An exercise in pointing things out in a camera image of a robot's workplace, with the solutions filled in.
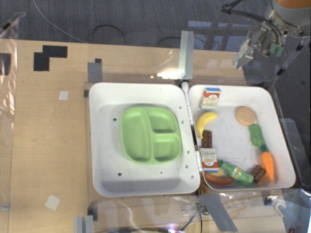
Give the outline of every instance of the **wooden table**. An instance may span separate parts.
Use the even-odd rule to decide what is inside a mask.
[[[50,58],[50,71],[34,71],[34,52],[42,52],[43,45],[67,46],[68,57]],[[231,66],[233,55],[232,52],[195,50],[194,76],[200,77],[198,82],[245,85],[243,72]],[[11,208],[9,213],[0,213],[1,232],[4,229],[3,232],[8,230],[9,233],[72,233],[75,216],[86,216],[90,194],[84,88],[87,64],[93,63],[95,58],[102,59],[103,80],[106,82],[171,83],[156,77],[160,71],[177,68],[179,50],[18,41]],[[69,92],[68,100],[59,99],[61,91]],[[5,183],[8,179],[1,171],[0,187]],[[45,206],[50,195],[60,199],[55,211]],[[153,202],[153,210],[159,215],[162,211],[168,212],[172,203],[169,197],[147,199]],[[129,208],[133,210],[132,219],[136,224],[150,223],[141,216],[146,211],[142,210],[143,202],[137,205],[137,200],[125,199],[122,205],[102,199],[101,205],[107,207],[112,203],[115,203],[116,215],[122,213],[123,218],[114,219],[118,224],[128,223],[129,212],[132,213]],[[243,221],[247,215],[236,216],[241,222],[239,229],[247,230],[255,221],[259,225],[263,221],[273,222],[273,228],[266,232],[284,229],[274,210],[255,204],[251,206],[252,210],[258,208],[262,211],[261,220],[251,217]],[[105,227],[107,220],[105,218],[104,223],[98,224]],[[216,228],[210,217],[204,220],[206,229],[206,224]]]

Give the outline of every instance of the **green tray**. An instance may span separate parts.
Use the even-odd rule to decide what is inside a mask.
[[[121,142],[125,156],[138,164],[172,161],[182,146],[176,117],[157,107],[127,109],[121,118]]]

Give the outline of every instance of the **soda bottle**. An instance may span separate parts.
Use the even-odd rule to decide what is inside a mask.
[[[230,165],[225,163],[223,160],[218,162],[218,166],[225,170],[225,173],[240,182],[245,187],[249,187],[254,180],[254,177],[236,165]]]

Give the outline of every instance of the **brown chocolate bar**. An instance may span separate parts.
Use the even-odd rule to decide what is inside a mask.
[[[211,131],[207,131],[207,130],[203,131],[202,147],[207,148],[207,149],[213,148]]]
[[[258,183],[259,180],[263,177],[263,175],[266,173],[266,170],[262,168],[261,166],[255,166],[254,169],[251,171],[250,175],[254,177],[254,182]]]

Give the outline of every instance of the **yellow banana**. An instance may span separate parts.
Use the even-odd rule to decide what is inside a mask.
[[[200,139],[203,138],[202,134],[203,134],[203,130],[204,130],[205,125],[208,122],[214,120],[216,117],[217,117],[217,114],[215,112],[212,112],[212,111],[206,112],[199,117],[199,119],[195,125],[195,129],[196,129],[196,132],[199,134]]]

